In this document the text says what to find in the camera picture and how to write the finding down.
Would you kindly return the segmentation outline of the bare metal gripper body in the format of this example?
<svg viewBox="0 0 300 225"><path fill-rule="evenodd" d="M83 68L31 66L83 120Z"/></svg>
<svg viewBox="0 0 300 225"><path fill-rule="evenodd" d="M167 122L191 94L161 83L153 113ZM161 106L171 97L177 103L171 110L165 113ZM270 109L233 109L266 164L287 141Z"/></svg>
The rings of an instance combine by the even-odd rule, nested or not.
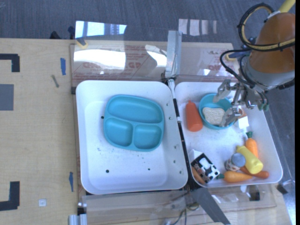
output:
<svg viewBox="0 0 300 225"><path fill-rule="evenodd" d="M257 107L259 111L269 110L269 100L263 91L257 91L239 82L231 87L231 91L235 91L232 105L244 105L247 109Z"/></svg>

